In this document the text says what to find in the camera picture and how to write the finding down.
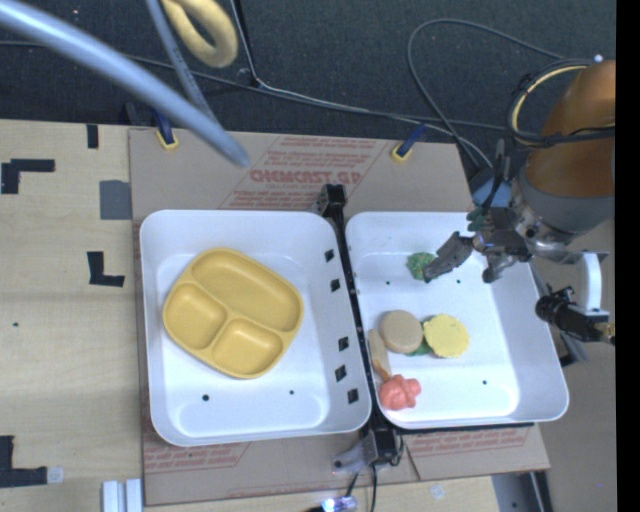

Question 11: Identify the white plastic tray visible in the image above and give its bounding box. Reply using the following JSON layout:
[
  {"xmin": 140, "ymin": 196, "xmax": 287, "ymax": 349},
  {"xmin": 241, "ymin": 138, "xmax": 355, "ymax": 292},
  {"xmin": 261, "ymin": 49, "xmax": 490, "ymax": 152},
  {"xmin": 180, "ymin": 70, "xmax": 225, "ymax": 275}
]
[
  {"xmin": 138, "ymin": 208, "xmax": 373, "ymax": 448},
  {"xmin": 344, "ymin": 210, "xmax": 571, "ymax": 430}
]

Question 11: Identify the yellow divided plate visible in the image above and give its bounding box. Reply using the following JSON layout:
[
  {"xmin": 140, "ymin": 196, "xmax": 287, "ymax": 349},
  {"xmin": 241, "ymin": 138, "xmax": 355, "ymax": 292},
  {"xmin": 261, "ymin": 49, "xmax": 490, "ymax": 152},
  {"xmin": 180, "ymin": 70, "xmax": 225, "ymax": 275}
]
[{"xmin": 161, "ymin": 246, "xmax": 306, "ymax": 380}]

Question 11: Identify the beige round biscuit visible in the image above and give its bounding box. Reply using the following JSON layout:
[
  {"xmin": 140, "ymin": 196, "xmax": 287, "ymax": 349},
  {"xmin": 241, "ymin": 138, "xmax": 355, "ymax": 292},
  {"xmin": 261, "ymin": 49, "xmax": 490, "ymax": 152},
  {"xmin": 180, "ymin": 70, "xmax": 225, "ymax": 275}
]
[{"xmin": 377, "ymin": 309, "xmax": 425, "ymax": 355}]

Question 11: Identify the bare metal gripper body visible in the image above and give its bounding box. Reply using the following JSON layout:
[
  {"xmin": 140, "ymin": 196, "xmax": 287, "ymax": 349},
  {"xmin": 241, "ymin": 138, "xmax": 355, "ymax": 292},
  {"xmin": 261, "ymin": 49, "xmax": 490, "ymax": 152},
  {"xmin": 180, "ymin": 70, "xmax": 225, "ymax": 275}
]
[{"xmin": 471, "ymin": 206, "xmax": 551, "ymax": 264}]

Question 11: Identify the green round toy piece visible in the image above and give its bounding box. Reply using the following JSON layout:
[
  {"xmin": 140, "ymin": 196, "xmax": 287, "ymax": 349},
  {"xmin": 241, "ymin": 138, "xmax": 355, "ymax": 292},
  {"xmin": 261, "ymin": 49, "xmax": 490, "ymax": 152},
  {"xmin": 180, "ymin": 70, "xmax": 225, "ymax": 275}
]
[{"xmin": 404, "ymin": 335, "xmax": 434, "ymax": 358}]

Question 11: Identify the yellow round biscuit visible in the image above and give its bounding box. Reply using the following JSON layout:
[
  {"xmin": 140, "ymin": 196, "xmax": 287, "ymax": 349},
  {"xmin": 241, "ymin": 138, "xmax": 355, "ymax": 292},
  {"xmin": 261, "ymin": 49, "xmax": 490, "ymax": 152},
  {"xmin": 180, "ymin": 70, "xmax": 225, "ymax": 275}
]
[{"xmin": 422, "ymin": 313, "xmax": 471, "ymax": 360}]

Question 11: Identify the black cylinder on white bracket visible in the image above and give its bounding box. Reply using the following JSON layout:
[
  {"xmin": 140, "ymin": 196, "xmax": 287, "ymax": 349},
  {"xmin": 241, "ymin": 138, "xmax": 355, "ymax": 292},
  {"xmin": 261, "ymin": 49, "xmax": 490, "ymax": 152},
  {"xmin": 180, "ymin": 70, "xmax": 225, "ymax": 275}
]
[{"xmin": 534, "ymin": 251, "xmax": 612, "ymax": 344}]

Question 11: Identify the black block with wires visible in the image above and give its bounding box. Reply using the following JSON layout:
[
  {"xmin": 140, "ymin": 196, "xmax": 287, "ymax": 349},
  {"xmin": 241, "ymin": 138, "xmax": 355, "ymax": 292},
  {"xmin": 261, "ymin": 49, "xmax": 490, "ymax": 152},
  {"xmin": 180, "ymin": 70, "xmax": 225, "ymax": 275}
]
[
  {"xmin": 369, "ymin": 427, "xmax": 401, "ymax": 464},
  {"xmin": 319, "ymin": 183, "xmax": 348, "ymax": 217}
]

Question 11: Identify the beige bread slice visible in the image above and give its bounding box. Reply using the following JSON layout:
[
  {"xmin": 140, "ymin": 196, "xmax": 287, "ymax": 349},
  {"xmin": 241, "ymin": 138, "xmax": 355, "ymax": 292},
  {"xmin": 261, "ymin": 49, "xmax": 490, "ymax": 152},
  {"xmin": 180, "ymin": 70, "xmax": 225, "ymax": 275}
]
[{"xmin": 367, "ymin": 328, "xmax": 393, "ymax": 380}]

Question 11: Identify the thin black rod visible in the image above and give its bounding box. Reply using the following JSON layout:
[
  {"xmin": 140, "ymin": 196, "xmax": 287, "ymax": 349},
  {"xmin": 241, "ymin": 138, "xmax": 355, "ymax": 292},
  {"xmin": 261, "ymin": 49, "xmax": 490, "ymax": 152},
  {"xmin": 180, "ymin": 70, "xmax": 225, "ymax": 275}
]
[{"xmin": 331, "ymin": 207, "xmax": 386, "ymax": 436}]

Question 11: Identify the brown cardboard board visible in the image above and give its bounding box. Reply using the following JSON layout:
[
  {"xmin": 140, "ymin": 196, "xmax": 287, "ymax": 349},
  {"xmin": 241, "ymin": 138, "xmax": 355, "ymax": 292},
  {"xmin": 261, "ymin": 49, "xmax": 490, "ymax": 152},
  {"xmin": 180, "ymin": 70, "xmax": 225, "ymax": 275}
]
[{"xmin": 127, "ymin": 127, "xmax": 552, "ymax": 507}]

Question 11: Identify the green broccoli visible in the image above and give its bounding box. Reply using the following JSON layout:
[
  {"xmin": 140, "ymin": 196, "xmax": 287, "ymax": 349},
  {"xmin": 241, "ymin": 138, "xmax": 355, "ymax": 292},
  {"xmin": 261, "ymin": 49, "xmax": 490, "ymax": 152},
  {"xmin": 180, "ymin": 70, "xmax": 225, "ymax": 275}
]
[{"xmin": 405, "ymin": 251, "xmax": 437, "ymax": 279}]

